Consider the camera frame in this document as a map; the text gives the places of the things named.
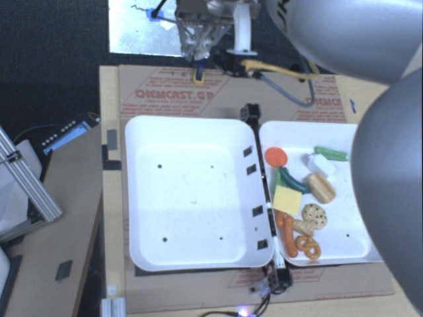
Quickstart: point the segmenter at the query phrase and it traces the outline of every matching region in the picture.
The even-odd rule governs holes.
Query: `cookie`
[[[328,223],[325,210],[320,205],[314,203],[307,204],[301,216],[304,221],[312,222],[315,229],[322,229]]]

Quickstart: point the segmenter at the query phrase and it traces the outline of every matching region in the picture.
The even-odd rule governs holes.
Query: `tray hole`
[[[252,216],[256,217],[257,215],[263,214],[263,206],[256,207],[252,210]]]
[[[267,240],[259,240],[257,242],[257,250],[265,249],[268,247]]]
[[[253,164],[252,166],[247,168],[247,175],[252,174],[253,172],[257,171],[257,166],[255,164]]]
[[[248,147],[244,150],[244,157],[249,156],[252,153],[252,147]]]

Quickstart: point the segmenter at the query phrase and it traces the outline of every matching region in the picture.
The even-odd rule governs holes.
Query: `cucumber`
[[[291,187],[294,190],[297,190],[298,192],[301,192],[303,194],[310,194],[311,193],[311,189],[310,187],[305,184],[302,183],[300,181],[297,181],[295,178],[293,178],[289,172],[287,168],[282,168],[281,166],[278,168],[279,173],[281,175],[281,177],[285,180],[286,184]]]

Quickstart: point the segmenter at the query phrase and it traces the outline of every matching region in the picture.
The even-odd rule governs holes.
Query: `black carpet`
[[[10,137],[99,113],[101,65],[189,66],[182,58],[109,53],[108,0],[0,0],[0,25],[0,125]],[[297,61],[265,8],[253,30],[260,59],[284,67]]]

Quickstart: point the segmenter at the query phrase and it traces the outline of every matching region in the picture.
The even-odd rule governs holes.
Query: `plastic food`
[[[274,209],[276,228],[281,229],[284,226],[285,213]]]
[[[330,176],[336,170],[336,167],[322,154],[310,154],[307,159],[307,167],[312,172],[320,172],[325,177]]]
[[[336,196],[336,191],[332,184],[320,172],[310,175],[307,179],[307,184],[320,203],[329,203]]]
[[[335,161],[348,161],[346,157],[346,153],[344,151],[336,151],[331,148],[326,148],[322,146],[315,147],[316,154],[322,154],[328,160],[335,160]]]
[[[274,168],[284,166],[288,161],[288,156],[286,155],[286,153],[278,147],[269,148],[265,152],[264,158],[266,159],[266,162]]]
[[[315,229],[322,229],[328,224],[326,211],[320,205],[314,203],[307,204],[303,208],[301,216],[304,221],[311,222]]]
[[[276,186],[272,207],[292,216],[297,216],[303,194],[297,190]]]
[[[293,222],[293,229],[300,234],[313,236],[316,228],[313,222],[296,219]]]
[[[311,260],[317,260],[322,254],[319,243],[310,236],[298,236],[295,239],[295,247]]]
[[[286,216],[284,219],[284,242],[286,252],[289,257],[295,258],[298,256],[297,246],[295,245],[295,240],[293,239],[293,217]]]
[[[294,190],[297,190],[298,192],[301,192],[302,194],[309,194],[311,193],[310,187],[302,182],[297,181],[295,178],[293,178],[287,168],[282,168],[281,166],[278,168],[279,173],[281,177],[286,181],[287,185],[291,187]]]
[[[276,169],[276,172],[275,172],[275,182],[274,182],[274,185],[273,185],[273,194],[276,192],[277,186],[288,187],[285,179],[280,175],[279,168]]]

